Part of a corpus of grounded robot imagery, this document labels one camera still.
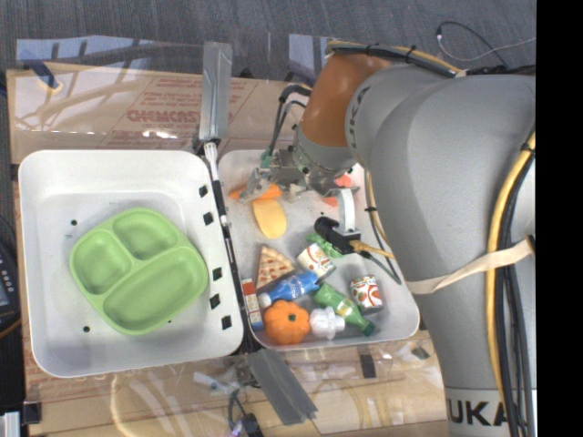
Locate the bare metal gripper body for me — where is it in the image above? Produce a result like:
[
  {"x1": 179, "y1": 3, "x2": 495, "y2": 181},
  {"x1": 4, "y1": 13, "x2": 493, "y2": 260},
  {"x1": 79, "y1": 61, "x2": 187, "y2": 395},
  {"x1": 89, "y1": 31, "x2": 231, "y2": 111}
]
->
[{"x1": 266, "y1": 147, "x2": 362, "y2": 199}]

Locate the orange carrot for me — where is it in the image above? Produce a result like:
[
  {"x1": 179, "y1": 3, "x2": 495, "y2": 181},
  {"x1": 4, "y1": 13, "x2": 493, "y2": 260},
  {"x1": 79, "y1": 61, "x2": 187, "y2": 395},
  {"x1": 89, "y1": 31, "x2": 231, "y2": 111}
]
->
[{"x1": 229, "y1": 183, "x2": 284, "y2": 201}]

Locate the white plastic tray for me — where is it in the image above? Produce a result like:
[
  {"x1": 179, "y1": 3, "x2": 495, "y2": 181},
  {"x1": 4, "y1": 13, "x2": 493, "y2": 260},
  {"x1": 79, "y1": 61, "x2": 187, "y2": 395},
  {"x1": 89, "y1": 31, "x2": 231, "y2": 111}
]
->
[
  {"x1": 16, "y1": 148, "x2": 245, "y2": 379},
  {"x1": 217, "y1": 148, "x2": 421, "y2": 352}
]

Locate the yellow bread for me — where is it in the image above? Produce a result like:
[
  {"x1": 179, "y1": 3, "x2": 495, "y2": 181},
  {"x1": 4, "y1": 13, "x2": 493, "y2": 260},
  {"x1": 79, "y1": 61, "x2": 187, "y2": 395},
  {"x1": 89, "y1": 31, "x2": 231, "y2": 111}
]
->
[{"x1": 251, "y1": 198, "x2": 289, "y2": 240}]

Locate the orange-red toy food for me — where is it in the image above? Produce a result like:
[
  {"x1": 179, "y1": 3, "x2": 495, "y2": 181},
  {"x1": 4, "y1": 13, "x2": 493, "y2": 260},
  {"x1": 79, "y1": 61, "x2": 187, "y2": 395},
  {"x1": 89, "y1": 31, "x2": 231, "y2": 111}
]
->
[{"x1": 322, "y1": 172, "x2": 355, "y2": 208}]

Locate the white can orange print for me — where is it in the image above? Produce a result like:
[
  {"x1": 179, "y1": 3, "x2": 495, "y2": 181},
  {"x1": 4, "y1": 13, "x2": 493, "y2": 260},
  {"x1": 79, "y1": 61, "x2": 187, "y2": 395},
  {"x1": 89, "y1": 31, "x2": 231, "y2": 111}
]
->
[{"x1": 296, "y1": 242, "x2": 337, "y2": 279}]

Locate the pizza slice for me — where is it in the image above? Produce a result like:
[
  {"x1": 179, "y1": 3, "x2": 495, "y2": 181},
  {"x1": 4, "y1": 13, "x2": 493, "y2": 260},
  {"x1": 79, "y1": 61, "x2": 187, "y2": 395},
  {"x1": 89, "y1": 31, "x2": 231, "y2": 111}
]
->
[{"x1": 255, "y1": 244, "x2": 295, "y2": 290}]

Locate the blue bottle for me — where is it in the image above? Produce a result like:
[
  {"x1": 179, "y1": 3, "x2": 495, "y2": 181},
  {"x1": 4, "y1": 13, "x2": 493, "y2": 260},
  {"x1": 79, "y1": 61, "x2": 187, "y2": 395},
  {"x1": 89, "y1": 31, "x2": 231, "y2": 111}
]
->
[{"x1": 257, "y1": 270, "x2": 321, "y2": 310}]

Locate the white and red carton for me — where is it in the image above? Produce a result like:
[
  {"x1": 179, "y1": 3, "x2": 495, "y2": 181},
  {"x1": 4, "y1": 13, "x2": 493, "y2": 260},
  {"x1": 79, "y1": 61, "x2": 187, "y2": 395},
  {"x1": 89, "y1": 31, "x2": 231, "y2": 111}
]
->
[{"x1": 240, "y1": 278, "x2": 266, "y2": 332}]

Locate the green bottle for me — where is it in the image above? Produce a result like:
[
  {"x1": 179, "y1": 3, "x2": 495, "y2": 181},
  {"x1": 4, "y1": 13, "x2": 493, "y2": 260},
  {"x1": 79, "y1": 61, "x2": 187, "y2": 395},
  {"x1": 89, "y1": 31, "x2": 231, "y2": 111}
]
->
[{"x1": 312, "y1": 281, "x2": 376, "y2": 338}]

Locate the white can tomato print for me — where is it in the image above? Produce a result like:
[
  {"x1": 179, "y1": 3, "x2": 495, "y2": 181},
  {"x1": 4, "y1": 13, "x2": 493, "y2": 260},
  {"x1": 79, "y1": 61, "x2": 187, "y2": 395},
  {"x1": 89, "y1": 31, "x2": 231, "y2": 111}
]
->
[{"x1": 349, "y1": 274, "x2": 384, "y2": 315}]

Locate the orange pumpkin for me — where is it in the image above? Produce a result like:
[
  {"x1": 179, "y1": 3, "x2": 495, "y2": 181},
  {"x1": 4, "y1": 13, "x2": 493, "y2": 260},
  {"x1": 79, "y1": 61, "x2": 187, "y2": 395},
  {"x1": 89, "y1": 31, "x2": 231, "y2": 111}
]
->
[{"x1": 262, "y1": 299, "x2": 312, "y2": 347}]

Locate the white garlic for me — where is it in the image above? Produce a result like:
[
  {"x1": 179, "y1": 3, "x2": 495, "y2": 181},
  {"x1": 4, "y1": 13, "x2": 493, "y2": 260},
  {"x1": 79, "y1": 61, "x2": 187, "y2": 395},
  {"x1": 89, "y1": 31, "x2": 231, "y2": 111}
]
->
[{"x1": 309, "y1": 306, "x2": 346, "y2": 341}]

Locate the brown cardboard board red print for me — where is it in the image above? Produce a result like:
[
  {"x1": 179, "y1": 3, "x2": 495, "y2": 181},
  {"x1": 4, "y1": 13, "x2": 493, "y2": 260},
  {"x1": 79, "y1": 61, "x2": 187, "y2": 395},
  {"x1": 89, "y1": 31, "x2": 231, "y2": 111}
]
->
[{"x1": 5, "y1": 61, "x2": 450, "y2": 437}]

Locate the green divided plate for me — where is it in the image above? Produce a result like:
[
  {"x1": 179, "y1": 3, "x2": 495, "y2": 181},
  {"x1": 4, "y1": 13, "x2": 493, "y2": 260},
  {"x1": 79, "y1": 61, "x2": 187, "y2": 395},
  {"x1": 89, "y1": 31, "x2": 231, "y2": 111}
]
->
[{"x1": 68, "y1": 207, "x2": 210, "y2": 337}]

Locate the black block with thin wires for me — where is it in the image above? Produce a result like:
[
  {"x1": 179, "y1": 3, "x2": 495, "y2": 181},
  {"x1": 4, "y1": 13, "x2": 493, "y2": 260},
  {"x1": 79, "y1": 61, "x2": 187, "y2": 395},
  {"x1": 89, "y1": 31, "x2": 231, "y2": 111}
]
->
[{"x1": 240, "y1": 412, "x2": 264, "y2": 437}]

